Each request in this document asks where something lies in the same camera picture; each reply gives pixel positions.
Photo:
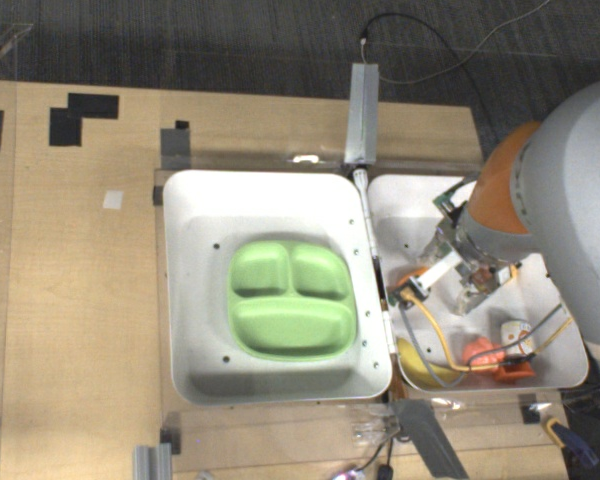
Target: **white cable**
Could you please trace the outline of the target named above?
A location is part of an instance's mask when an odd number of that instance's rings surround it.
[[[551,0],[545,0],[544,2],[542,2],[540,5],[538,5],[537,7],[534,7],[533,9],[531,9],[530,11],[521,14],[520,16],[517,16],[515,18],[511,18],[510,20],[507,20],[503,23],[500,23],[500,25],[494,27],[493,29],[491,29],[491,31],[484,36],[484,38],[482,39],[482,41],[480,41],[477,46],[471,50],[469,52],[469,55],[467,55],[464,59],[462,59],[460,62],[453,64],[451,66],[449,66],[448,68],[442,69],[440,71],[436,71],[435,73],[431,73],[429,75],[423,76],[422,78],[416,78],[415,80],[392,80],[390,78],[385,78],[382,75],[380,75],[380,80],[382,80],[383,82],[387,82],[390,84],[396,84],[396,85],[415,85],[415,84],[419,84],[420,82],[424,82],[425,80],[431,80],[432,78],[436,78],[437,76],[440,75],[444,75],[445,73],[449,73],[450,71],[453,71],[454,69],[458,69],[460,66],[466,64],[467,62],[469,62],[469,60],[471,60],[473,58],[473,56],[478,53],[478,51],[480,50],[480,48],[482,47],[482,45],[484,45],[493,34],[495,34],[498,30],[506,27],[507,25],[511,25],[512,23],[516,23],[520,20],[523,20],[525,18],[528,18],[529,16],[531,16],[532,14],[535,14],[536,12],[538,12],[540,9],[542,9],[543,7],[545,7],[549,2],[551,2]],[[368,64],[366,56],[364,54],[364,47],[365,44],[367,43],[366,39],[362,39],[360,40],[360,57],[362,58],[362,62],[365,64]]]

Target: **green plate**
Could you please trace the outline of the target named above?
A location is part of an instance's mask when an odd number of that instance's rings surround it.
[[[349,269],[326,247],[295,241],[241,247],[229,267],[228,303],[233,337],[257,357],[328,359],[356,336]]]

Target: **banana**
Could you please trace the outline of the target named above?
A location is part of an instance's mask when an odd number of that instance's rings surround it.
[[[415,387],[422,389],[440,388],[440,384],[431,377],[416,348],[404,338],[398,338],[398,352],[400,353],[400,365],[407,375],[409,382]],[[459,372],[431,364],[432,370],[444,382],[453,382],[460,375]]]

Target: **orange tube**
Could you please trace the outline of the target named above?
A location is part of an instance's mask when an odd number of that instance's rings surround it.
[[[509,180],[518,152],[539,127],[538,121],[519,126],[498,145],[487,160],[467,205],[469,215],[478,224],[503,233],[529,233],[520,222],[511,202]]]

